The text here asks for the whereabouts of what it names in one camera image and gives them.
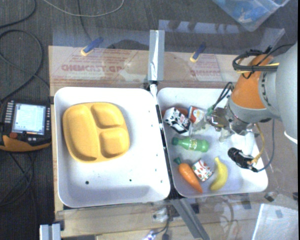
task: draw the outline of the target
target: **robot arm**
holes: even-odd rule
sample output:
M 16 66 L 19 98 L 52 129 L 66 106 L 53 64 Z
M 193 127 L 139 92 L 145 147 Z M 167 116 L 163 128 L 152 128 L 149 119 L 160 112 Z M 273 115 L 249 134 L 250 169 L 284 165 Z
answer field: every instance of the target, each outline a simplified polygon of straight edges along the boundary
M 298 43 L 277 57 L 259 54 L 240 70 L 245 68 L 252 70 L 240 75 L 226 106 L 217 107 L 209 123 L 226 130 L 223 137 L 228 137 L 246 135 L 255 123 L 279 119 L 298 158 Z

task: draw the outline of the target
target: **screen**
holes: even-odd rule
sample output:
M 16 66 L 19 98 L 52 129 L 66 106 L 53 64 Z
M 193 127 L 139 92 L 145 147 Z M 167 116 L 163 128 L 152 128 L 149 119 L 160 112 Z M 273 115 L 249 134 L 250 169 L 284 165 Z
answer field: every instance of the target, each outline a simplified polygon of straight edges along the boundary
M 46 107 L 16 103 L 12 131 L 15 133 L 45 134 Z

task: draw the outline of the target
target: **button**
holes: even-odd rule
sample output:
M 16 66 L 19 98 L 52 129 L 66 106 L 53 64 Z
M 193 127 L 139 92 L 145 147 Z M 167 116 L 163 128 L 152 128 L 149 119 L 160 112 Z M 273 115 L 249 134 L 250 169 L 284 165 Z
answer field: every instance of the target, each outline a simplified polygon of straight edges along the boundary
M 16 138 L 18 137 L 18 133 L 16 133 L 16 132 L 10 132 L 10 133 L 9 133 L 9 137 L 10 137 L 11 139 L 16 139 Z

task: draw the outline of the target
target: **gray floor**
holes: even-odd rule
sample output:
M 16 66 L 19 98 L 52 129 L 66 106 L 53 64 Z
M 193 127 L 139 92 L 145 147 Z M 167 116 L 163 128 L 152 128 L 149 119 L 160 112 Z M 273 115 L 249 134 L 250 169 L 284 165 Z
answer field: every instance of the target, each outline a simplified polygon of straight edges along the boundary
M 31 79 L 28 73 L 16 70 L 26 69 L 35 73 L 45 82 L 49 82 L 48 46 L 77 46 L 83 47 L 92 39 L 107 33 L 120 32 L 123 36 L 120 42 L 112 43 L 115 48 L 147 50 L 146 43 L 134 40 L 134 34 L 148 33 L 149 30 L 163 28 L 164 23 L 179 26 L 180 22 L 192 24 L 211 24 L 218 26 L 235 26 L 239 29 L 236 35 L 193 35 L 190 31 L 170 31 L 166 34 L 166 49 L 178 52 L 192 52 L 201 39 L 206 37 L 207 50 L 212 53 L 237 54 L 260 47 L 260 40 L 264 41 L 265 30 L 277 30 L 268 36 L 269 40 L 276 39 L 279 30 L 284 29 L 277 46 L 294 44 L 298 40 L 298 0 L 290 0 L 284 7 L 275 11 L 260 28 L 253 32 L 245 31 L 242 27 L 218 5 L 211 0 L 124 0 L 118 11 L 101 17 L 71 16 L 45 3 L 36 1 L 36 10 L 27 20 L 14 25 L 0 28 L 0 35 L 8 30 L 22 30 L 35 35 L 43 49 L 29 34 L 13 31 L 0 39 L 0 51 L 10 62 L 0 58 L 0 100 L 7 95 L 15 99 L 46 101 L 48 91 L 42 81 Z M 77 0 L 49 0 L 54 5 L 74 14 L 78 11 Z M 93 15 L 106 12 L 120 5 L 121 0 L 80 0 L 82 14 Z M 7 24 L 31 11 L 32 0 L 0 0 L 0 26 Z M 273 43 L 262 43 L 261 49 Z M 275 54 L 286 51 L 283 48 Z M 38 225 L 50 224 L 54 221 L 52 150 L 45 148 L 29 156 L 23 153 L 13 154 L 23 168 L 30 165 L 30 159 L 35 158 L 33 178 L 30 190 L 15 202 L 0 206 L 0 240 L 4 239 L 38 239 Z M 22 176 L 21 170 L 13 157 L 0 152 L 0 202 Z M 12 195 L 18 195 L 26 186 L 23 182 Z

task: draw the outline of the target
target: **white cable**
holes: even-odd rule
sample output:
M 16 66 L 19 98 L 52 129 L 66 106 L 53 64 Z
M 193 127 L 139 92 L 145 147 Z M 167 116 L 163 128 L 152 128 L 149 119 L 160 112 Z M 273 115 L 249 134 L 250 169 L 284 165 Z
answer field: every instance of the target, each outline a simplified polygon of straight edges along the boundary
M 43 0 L 43 1 L 45 1 L 48 5 L 50 5 L 50 6 L 54 7 L 54 8 L 56 8 L 57 10 L 59 10 L 59 11 L 65 13 L 65 14 L 72 15 L 72 16 L 78 16 L 78 17 L 100 17 L 100 16 L 104 16 L 104 15 L 108 15 L 108 14 L 114 13 L 115 11 L 119 10 L 119 9 L 122 7 L 122 5 L 124 4 L 124 1 L 125 1 L 125 0 L 122 0 L 120 6 L 119 6 L 118 8 L 116 8 L 116 9 L 114 9 L 114 10 L 112 10 L 112 11 L 108 11 L 108 12 L 101 13 L 101 14 L 97 14 L 97 15 L 84 15 L 84 14 L 75 14 L 75 13 L 71 13 L 71 12 L 68 12 L 68 11 L 66 11 L 66 10 L 62 10 L 61 8 L 55 6 L 54 4 L 50 3 L 50 2 L 47 1 L 47 0 Z
M 286 131 L 284 131 L 284 135 L 285 135 L 290 141 L 292 141 L 292 142 L 294 142 L 295 144 L 298 145 L 298 140 L 295 139 L 295 138 L 293 138 L 293 137 L 291 137 L 291 136 L 289 136 L 289 135 L 287 134 Z

